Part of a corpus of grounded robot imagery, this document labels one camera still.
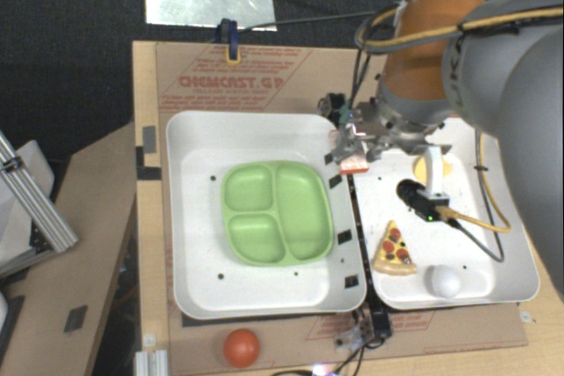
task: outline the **green plate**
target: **green plate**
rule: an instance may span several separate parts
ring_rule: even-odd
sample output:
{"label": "green plate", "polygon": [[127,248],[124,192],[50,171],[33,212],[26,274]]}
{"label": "green plate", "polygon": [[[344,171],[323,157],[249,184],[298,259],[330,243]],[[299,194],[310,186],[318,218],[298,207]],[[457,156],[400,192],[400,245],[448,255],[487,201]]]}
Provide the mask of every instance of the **green plate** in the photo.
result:
{"label": "green plate", "polygon": [[308,263],[333,246],[323,181],[303,163],[268,161],[232,168],[221,183],[221,207],[229,245],[246,263]]}

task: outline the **yellow cable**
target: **yellow cable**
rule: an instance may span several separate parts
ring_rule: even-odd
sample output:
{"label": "yellow cable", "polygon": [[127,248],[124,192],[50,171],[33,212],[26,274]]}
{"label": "yellow cable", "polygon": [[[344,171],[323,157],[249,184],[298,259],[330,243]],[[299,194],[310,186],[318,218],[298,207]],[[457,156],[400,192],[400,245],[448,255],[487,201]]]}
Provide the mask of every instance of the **yellow cable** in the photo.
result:
{"label": "yellow cable", "polygon": [[[479,159],[480,159],[480,161],[482,162],[482,165],[483,165],[483,162],[484,162],[484,134],[482,134],[482,133],[479,134]],[[482,178],[482,181],[484,182],[484,189],[486,190],[487,197],[489,198],[493,209],[498,214],[501,221],[503,222],[503,224],[506,227],[498,227],[496,225],[490,225],[490,224],[485,223],[484,221],[480,221],[479,219],[476,219],[474,217],[469,217],[467,215],[464,215],[463,213],[460,213],[459,211],[451,209],[450,207],[447,207],[446,205],[440,205],[440,206],[436,207],[436,210],[439,212],[439,214],[441,215],[441,217],[443,219],[462,219],[463,221],[468,221],[469,223],[479,225],[480,227],[483,227],[484,229],[487,229],[488,231],[497,232],[497,233],[511,232],[511,224],[509,223],[509,221],[505,217],[505,215],[503,215],[503,213],[501,213],[501,209],[500,209],[499,205],[497,204],[497,202],[495,201],[494,195],[492,194],[492,190],[490,189],[489,183],[487,182],[486,175],[484,173],[482,173],[480,177]]]}
{"label": "yellow cable", "polygon": [[[375,18],[372,21],[371,26],[376,26],[383,22],[386,18],[389,18],[397,11],[397,8],[388,10]],[[402,44],[408,44],[413,41],[420,41],[428,38],[434,38],[438,36],[448,35],[457,32],[468,32],[471,30],[478,30],[480,28],[500,26],[502,24],[507,24],[510,22],[515,22],[524,19],[535,19],[535,18],[558,18],[564,14],[564,9],[561,7],[557,8],[545,8],[532,11],[520,11],[518,13],[502,14],[500,16],[492,16],[490,18],[476,19],[468,22],[462,22],[457,26],[446,26],[442,28],[436,28],[434,30],[426,30],[425,32],[412,33],[406,36],[400,36],[397,38],[392,38],[390,40],[365,40],[364,35],[366,30],[360,34],[360,42],[366,46],[375,49],[387,48],[391,46],[398,46]]]}

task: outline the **cardboard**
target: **cardboard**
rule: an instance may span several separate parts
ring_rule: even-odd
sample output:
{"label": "cardboard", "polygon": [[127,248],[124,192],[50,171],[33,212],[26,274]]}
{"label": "cardboard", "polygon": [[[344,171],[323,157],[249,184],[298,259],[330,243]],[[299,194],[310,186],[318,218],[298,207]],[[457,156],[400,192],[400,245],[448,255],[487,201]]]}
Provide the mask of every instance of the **cardboard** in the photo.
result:
{"label": "cardboard", "polygon": [[[25,299],[0,375],[92,372],[133,224],[133,139],[131,124],[72,157],[56,207],[79,242],[6,287]],[[64,332],[73,309],[84,322]]]}
{"label": "cardboard", "polygon": [[[221,45],[134,44],[137,146],[144,146],[143,129],[152,128],[159,137],[157,152],[147,157],[161,168],[162,204],[156,205],[161,203],[158,199],[152,205],[162,209],[162,235],[157,242],[152,232],[148,234],[152,246],[163,246],[166,250],[168,288],[167,307],[160,302],[158,311],[142,312],[141,318],[144,336],[155,334],[154,328],[164,330],[160,323],[167,324],[168,336],[164,332],[156,334],[156,346],[150,341],[150,346],[144,349],[168,349],[174,376],[234,370],[223,358],[221,347],[229,332],[240,327],[255,331],[262,344],[260,357],[249,370],[337,362],[347,357],[346,351],[336,349],[333,339],[335,334],[353,324],[349,313],[208,325],[184,321],[183,326],[182,314],[174,303],[165,140],[168,120],[183,109],[314,113],[317,102],[327,92],[349,92],[356,56],[356,52],[349,49],[264,46],[241,46],[241,54],[240,66],[228,66],[225,47]],[[375,74],[382,66],[382,58],[373,58],[369,74]],[[367,100],[374,92],[375,81],[367,80],[358,99]],[[147,183],[138,183],[140,196]],[[146,227],[159,229],[154,223],[148,225],[140,219],[141,241]],[[149,265],[143,260],[150,259],[150,255],[140,252],[139,257],[144,265]],[[152,270],[157,263],[160,261],[152,262]],[[154,294],[146,290],[144,284],[141,277],[142,302],[144,299],[151,302]],[[519,310],[514,304],[395,313],[392,324],[393,337],[378,351],[367,352],[365,359],[505,348],[527,343]]]}

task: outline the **orange ball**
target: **orange ball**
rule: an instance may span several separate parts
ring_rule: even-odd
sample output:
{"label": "orange ball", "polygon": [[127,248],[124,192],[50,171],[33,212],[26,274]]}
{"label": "orange ball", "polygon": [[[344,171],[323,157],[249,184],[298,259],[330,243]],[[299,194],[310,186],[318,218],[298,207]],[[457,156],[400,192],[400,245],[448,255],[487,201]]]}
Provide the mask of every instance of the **orange ball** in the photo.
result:
{"label": "orange ball", "polygon": [[227,362],[236,368],[253,365],[260,350],[258,338],[248,329],[234,330],[223,343],[223,354]]}

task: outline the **toy pizza slice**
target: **toy pizza slice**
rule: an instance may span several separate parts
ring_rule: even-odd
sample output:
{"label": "toy pizza slice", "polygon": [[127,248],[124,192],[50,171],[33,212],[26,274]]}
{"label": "toy pizza slice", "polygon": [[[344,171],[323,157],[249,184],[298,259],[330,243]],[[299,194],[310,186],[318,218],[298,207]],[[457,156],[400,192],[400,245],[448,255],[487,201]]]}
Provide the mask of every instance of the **toy pizza slice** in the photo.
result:
{"label": "toy pizza slice", "polygon": [[406,276],[417,272],[396,221],[392,220],[388,224],[382,243],[372,259],[372,268],[392,276]]}

